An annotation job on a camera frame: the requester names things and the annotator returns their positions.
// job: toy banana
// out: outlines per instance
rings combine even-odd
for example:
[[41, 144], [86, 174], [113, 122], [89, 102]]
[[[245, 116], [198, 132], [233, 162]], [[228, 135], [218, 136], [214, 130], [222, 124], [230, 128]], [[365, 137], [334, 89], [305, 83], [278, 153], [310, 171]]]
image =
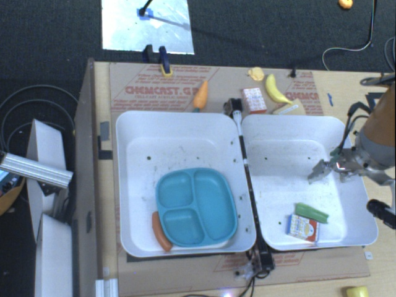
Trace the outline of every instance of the toy banana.
[[286, 98], [284, 94], [282, 94], [278, 90], [277, 83], [275, 81], [275, 76], [273, 74], [268, 75], [267, 80], [265, 82], [265, 89], [273, 101], [285, 102], [288, 103], [289, 105], [293, 104], [289, 99]]

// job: toy orange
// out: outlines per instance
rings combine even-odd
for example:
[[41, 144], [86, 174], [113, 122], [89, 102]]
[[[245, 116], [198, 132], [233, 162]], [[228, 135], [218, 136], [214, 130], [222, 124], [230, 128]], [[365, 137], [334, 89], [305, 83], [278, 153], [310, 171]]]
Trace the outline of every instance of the toy orange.
[[338, 3], [344, 9], [351, 9], [353, 5], [353, 0], [338, 0]]

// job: blue divided plate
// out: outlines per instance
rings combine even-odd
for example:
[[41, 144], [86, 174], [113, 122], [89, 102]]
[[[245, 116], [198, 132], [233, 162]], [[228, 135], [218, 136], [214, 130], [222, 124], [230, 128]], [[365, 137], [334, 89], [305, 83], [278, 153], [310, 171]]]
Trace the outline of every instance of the blue divided plate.
[[238, 219], [227, 180], [209, 168], [164, 175], [157, 184], [157, 207], [163, 231], [178, 246], [195, 247], [228, 240]]

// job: metal plate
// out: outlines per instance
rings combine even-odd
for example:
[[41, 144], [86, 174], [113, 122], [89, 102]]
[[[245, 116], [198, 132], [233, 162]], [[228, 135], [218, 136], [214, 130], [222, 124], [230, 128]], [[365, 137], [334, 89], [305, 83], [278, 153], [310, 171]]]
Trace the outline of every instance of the metal plate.
[[153, 0], [145, 17], [138, 11], [147, 0], [101, 0], [105, 50], [143, 51], [152, 44], [174, 54], [194, 54], [187, 0]]

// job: green cucumber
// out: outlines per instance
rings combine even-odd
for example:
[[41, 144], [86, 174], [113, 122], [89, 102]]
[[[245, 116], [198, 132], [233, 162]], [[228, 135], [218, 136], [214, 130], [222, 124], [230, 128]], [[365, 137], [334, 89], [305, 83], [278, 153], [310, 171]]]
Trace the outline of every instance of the green cucumber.
[[296, 204], [296, 214], [308, 219], [318, 221], [320, 223], [327, 223], [328, 214], [312, 208], [302, 202]]

